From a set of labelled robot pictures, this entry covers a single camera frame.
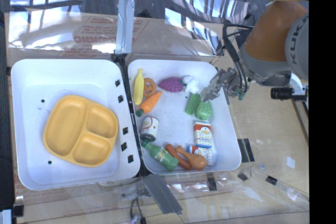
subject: toy sausage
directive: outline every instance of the toy sausage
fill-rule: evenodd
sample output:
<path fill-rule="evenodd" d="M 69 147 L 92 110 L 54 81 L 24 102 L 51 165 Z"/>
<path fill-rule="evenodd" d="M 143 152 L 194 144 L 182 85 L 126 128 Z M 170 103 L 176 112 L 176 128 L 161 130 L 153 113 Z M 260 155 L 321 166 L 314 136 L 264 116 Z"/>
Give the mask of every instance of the toy sausage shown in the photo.
<path fill-rule="evenodd" d="M 190 170 L 191 169 L 191 164 L 186 161 L 184 158 L 182 158 L 181 156 L 179 156 L 179 154 L 176 152 L 176 150 L 174 149 L 172 144 L 167 144 L 166 146 L 166 150 L 175 158 L 178 159 L 178 165 L 180 165 L 182 168 L 186 169 L 186 170 Z"/>

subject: cable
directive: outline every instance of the cable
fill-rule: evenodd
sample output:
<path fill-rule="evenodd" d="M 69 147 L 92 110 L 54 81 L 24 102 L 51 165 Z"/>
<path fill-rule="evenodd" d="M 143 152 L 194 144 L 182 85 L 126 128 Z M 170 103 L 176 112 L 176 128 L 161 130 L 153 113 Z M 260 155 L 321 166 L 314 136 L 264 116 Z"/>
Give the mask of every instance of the cable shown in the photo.
<path fill-rule="evenodd" d="M 231 23 L 229 23 L 229 24 L 225 23 L 224 26 L 223 26 L 223 41 L 224 41 L 224 45 L 226 45 L 225 48 L 228 51 L 229 55 L 232 58 L 232 61 L 234 62 L 235 66 L 236 66 L 236 69 L 237 69 L 237 72 L 238 72 L 238 75 L 239 75 L 239 84 L 240 84 L 239 88 L 240 89 L 243 88 L 243 80 L 244 80 L 244 93 L 246 93 L 247 90 L 248 90 L 246 74 L 245 74 L 245 71 L 242 67 L 242 63 L 240 62 L 239 55 L 238 55 L 236 49 L 234 48 L 232 42 L 229 40 L 229 38 L 228 38 L 229 35 L 227 34 L 227 28 L 232 27 L 232 26 L 247 28 L 246 31 L 253 29 L 253 27 L 243 26 L 243 25 L 238 25 L 238 24 L 231 24 Z"/>
<path fill-rule="evenodd" d="M 237 34 L 244 33 L 244 32 L 249 32 L 249 31 L 250 31 L 250 29 L 240 30 L 240 31 L 237 31 L 237 32 L 234 32 L 234 33 L 231 33 L 231 34 L 227 35 L 227 37 L 235 36 Z"/>
<path fill-rule="evenodd" d="M 131 210 L 130 210 L 130 217 L 131 217 L 131 220 L 134 218 L 134 215 L 133 215 L 133 206 L 134 206 L 134 203 L 137 203 L 137 207 L 138 207 L 138 210 L 139 210 L 139 214 L 140 214 L 140 223 L 141 224 L 146 224 L 146 219 L 144 218 L 143 214 L 142 214 L 142 211 L 140 209 L 140 205 L 139 205 L 139 197 L 137 196 L 136 198 L 134 198 L 131 202 Z"/>

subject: toy bottle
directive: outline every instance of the toy bottle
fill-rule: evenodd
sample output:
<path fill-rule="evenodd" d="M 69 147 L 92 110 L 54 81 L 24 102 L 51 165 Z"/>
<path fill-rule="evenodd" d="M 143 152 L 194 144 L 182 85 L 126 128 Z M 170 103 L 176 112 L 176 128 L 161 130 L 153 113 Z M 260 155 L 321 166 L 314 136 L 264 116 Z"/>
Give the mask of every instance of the toy bottle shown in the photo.
<path fill-rule="evenodd" d="M 134 93 L 133 93 L 134 104 L 136 105 L 139 105 L 142 102 L 143 88 L 144 88 L 144 78 L 142 75 L 142 68 L 139 68 L 139 73 L 135 78 L 134 82 Z"/>
<path fill-rule="evenodd" d="M 173 157 L 163 147 L 153 145 L 151 142 L 149 142 L 148 139 L 145 139 L 141 143 L 141 146 L 146 148 L 149 151 L 151 157 L 165 166 L 169 171 L 174 170 L 175 167 L 179 164 L 179 160 L 177 158 Z"/>
<path fill-rule="evenodd" d="M 188 115 L 193 115 L 197 109 L 197 106 L 201 100 L 201 96 L 198 93 L 192 93 L 190 95 L 188 106 L 185 110 L 185 112 Z"/>
<path fill-rule="evenodd" d="M 135 112 L 136 115 L 138 117 L 141 117 L 143 113 L 150 112 L 155 107 L 161 94 L 162 91 L 158 91 L 157 93 L 153 94 L 152 96 L 149 96 L 145 101 L 143 101 L 142 104 L 140 105 L 140 109 Z"/>

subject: white sticker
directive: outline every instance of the white sticker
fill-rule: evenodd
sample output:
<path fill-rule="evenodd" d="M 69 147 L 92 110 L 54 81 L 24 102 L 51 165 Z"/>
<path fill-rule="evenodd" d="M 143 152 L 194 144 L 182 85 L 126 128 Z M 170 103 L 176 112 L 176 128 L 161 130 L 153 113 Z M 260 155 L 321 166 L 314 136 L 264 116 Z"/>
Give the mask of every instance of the white sticker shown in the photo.
<path fill-rule="evenodd" d="M 295 160 L 292 159 L 291 157 L 287 156 L 287 161 L 286 161 L 287 166 L 289 166 L 290 168 L 295 169 Z"/>

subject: black cable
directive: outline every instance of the black cable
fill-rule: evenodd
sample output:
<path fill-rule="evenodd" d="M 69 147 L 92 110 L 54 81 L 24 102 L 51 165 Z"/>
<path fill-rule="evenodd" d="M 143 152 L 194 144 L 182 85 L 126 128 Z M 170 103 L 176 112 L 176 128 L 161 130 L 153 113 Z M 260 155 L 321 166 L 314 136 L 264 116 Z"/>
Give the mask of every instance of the black cable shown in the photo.
<path fill-rule="evenodd" d="M 132 212 L 134 203 L 135 203 L 135 199 L 133 199 L 132 202 L 131 202 L 131 210 L 130 210 L 130 217 L 131 217 L 131 220 L 132 220 L 133 217 L 134 217 L 133 212 Z"/>
<path fill-rule="evenodd" d="M 141 216 L 141 218 L 143 218 L 142 211 L 141 211 L 140 206 L 139 206 L 139 197 L 136 198 L 136 203 L 137 203 L 137 206 L 138 206 L 140 216 Z"/>
<path fill-rule="evenodd" d="M 238 34 L 240 34 L 240 33 L 245 33 L 245 32 L 250 32 L 250 29 L 244 29 L 244 30 L 240 30 L 240 31 L 237 31 L 237 32 L 228 34 L 227 37 L 235 36 L 235 35 L 238 35 Z"/>
<path fill-rule="evenodd" d="M 146 222 L 146 219 L 145 218 L 141 218 L 140 219 L 140 224 L 146 224 L 147 222 Z"/>
<path fill-rule="evenodd" d="M 228 25 L 227 27 L 232 27 L 232 26 L 236 26 L 236 27 L 240 27 L 240 28 L 246 28 L 246 29 L 253 29 L 254 28 L 254 26 L 232 24 L 232 23 L 230 23 L 230 25 Z"/>
<path fill-rule="evenodd" d="M 242 75 L 242 72 L 241 72 L 241 69 L 240 69 L 240 66 L 238 65 L 239 62 L 235 62 L 235 66 L 236 66 L 236 69 L 238 71 L 238 75 L 239 75 L 239 88 L 241 89 L 243 87 L 243 75 Z"/>
<path fill-rule="evenodd" d="M 244 71 L 244 69 L 243 69 L 243 67 L 242 67 L 242 63 L 241 63 L 241 62 L 238 62 L 238 65 L 239 65 L 239 67 L 240 67 L 242 76 L 243 76 L 243 78 L 244 78 L 244 84 L 245 84 L 245 85 L 244 85 L 244 93 L 246 93 L 246 92 L 247 92 L 247 79 L 246 79 L 245 71 Z"/>
<path fill-rule="evenodd" d="M 229 55 L 232 58 L 233 62 L 238 62 L 239 61 L 239 56 L 238 53 L 236 51 L 236 49 L 234 48 L 234 46 L 232 45 L 231 41 L 229 40 L 229 38 L 227 37 L 227 22 L 224 23 L 223 25 L 223 31 L 222 31 L 222 36 L 223 36 L 223 41 L 224 41 L 224 45 L 225 48 L 227 50 L 227 52 L 229 53 Z"/>

